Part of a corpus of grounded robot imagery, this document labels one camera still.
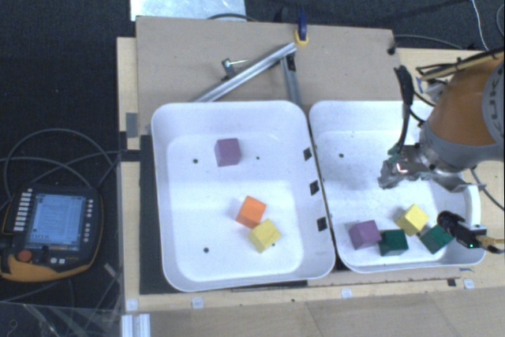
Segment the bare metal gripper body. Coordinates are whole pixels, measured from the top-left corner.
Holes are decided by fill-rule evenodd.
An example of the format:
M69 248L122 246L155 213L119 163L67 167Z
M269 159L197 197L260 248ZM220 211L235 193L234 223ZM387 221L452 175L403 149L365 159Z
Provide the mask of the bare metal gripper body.
M460 193L470 186L461 176L463 168L450 165L422 144L395 145L387 155L377 178L382 189L392 189L404 180L434 181L450 193Z

